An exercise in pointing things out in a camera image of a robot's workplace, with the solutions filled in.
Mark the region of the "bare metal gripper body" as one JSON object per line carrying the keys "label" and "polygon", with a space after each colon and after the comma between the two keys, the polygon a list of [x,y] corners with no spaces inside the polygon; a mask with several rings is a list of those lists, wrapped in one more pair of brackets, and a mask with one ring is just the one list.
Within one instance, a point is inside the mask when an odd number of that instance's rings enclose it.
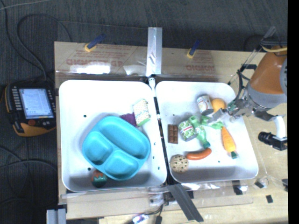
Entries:
{"label": "bare metal gripper body", "polygon": [[238,118],[240,116],[250,116],[257,111],[255,102],[248,96],[234,99],[228,104],[228,113],[230,116]]}

